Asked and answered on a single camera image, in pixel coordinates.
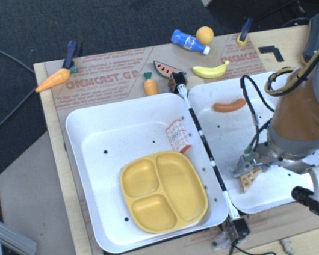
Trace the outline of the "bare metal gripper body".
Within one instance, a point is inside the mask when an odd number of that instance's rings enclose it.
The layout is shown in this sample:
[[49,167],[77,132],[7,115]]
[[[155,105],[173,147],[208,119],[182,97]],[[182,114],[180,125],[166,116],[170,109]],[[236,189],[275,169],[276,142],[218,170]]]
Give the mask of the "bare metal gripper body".
[[303,156],[284,150],[275,142],[267,141],[260,143],[257,149],[252,152],[249,163],[256,167],[269,167],[302,159]]

